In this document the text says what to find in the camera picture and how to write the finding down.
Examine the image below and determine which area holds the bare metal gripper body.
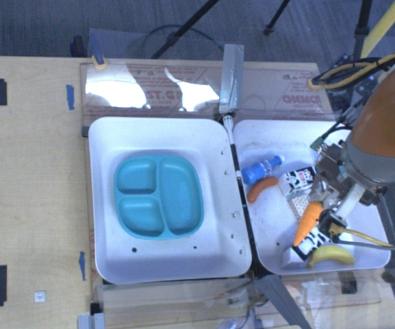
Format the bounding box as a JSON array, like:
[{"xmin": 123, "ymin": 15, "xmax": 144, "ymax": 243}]
[{"xmin": 314, "ymin": 142, "xmax": 357, "ymax": 200}]

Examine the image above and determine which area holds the small cow-print carton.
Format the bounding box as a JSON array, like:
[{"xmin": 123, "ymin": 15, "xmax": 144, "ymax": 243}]
[{"xmin": 277, "ymin": 166, "xmax": 317, "ymax": 197}]

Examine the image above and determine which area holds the white dotted packet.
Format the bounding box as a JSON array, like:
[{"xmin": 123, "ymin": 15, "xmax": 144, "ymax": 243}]
[{"xmin": 287, "ymin": 193, "xmax": 311, "ymax": 221}]

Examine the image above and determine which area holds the orange toy carrot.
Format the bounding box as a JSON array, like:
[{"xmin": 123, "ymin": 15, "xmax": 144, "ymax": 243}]
[{"xmin": 292, "ymin": 201, "xmax": 324, "ymax": 248}]

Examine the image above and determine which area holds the large cow-print carton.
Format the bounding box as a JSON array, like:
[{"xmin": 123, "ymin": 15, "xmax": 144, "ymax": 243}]
[{"xmin": 281, "ymin": 226, "xmax": 335, "ymax": 271}]

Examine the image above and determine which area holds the yellow banana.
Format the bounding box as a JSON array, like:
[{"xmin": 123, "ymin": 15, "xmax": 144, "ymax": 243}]
[{"xmin": 307, "ymin": 244, "xmax": 356, "ymax": 269}]

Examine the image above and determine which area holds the white plastic tray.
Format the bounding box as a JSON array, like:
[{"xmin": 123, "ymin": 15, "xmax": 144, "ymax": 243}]
[
  {"xmin": 232, "ymin": 119, "xmax": 392, "ymax": 276},
  {"xmin": 88, "ymin": 116, "xmax": 253, "ymax": 285}
]

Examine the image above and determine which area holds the orange toy sausage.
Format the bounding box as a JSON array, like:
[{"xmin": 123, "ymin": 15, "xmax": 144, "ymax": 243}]
[{"xmin": 246, "ymin": 175, "xmax": 279, "ymax": 204}]

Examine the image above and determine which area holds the blue plastic bottle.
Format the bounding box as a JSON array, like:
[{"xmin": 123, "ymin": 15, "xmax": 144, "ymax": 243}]
[{"xmin": 241, "ymin": 154, "xmax": 286, "ymax": 186}]

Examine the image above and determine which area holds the brown cardboard board, red print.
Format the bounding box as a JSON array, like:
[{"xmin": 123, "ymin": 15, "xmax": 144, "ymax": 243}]
[{"xmin": 79, "ymin": 58, "xmax": 395, "ymax": 321}]

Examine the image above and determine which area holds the blue divided plate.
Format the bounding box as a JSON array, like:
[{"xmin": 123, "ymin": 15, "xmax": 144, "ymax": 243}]
[{"xmin": 113, "ymin": 154, "xmax": 205, "ymax": 241}]

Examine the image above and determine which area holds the black cylinder on white bracket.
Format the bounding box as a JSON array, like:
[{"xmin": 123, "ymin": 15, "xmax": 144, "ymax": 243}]
[{"xmin": 318, "ymin": 182, "xmax": 368, "ymax": 243}]

